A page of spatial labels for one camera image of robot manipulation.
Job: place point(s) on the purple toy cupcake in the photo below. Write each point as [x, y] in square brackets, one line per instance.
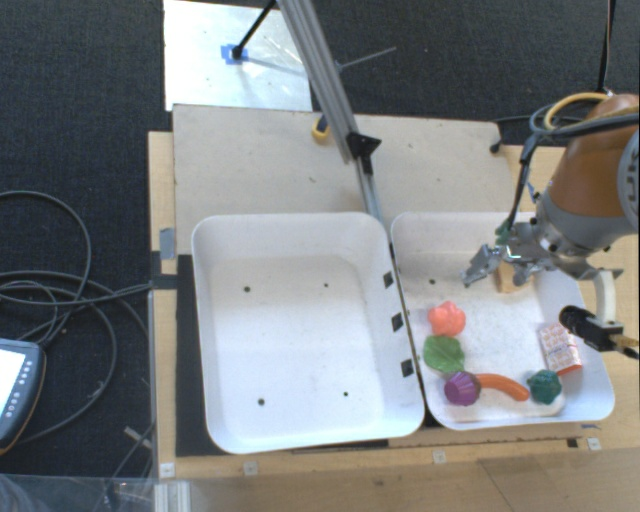
[461, 389]

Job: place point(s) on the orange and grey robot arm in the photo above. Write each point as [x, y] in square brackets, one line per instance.
[585, 170]

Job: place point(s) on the green toy leaf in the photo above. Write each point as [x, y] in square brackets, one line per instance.
[443, 354]

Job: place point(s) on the thin black rod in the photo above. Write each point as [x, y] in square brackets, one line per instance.
[401, 295]

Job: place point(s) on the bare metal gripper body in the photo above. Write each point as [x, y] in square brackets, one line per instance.
[545, 250]

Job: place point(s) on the orange toy food lump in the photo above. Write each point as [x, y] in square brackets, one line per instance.
[446, 319]

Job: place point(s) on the white and orange packet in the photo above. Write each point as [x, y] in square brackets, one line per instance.
[561, 349]

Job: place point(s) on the orange toy sausage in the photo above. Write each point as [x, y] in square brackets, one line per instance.
[505, 384]

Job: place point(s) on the white plastic tray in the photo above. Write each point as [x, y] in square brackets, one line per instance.
[505, 330]
[295, 340]

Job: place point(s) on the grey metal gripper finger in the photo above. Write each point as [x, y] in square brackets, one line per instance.
[479, 265]
[523, 274]

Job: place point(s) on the green toy broccoli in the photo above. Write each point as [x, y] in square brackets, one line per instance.
[545, 387]

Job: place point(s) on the tan bread slice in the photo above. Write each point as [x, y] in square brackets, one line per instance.
[505, 280]

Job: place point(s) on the black cylinder on white bracket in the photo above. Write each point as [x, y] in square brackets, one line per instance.
[590, 325]

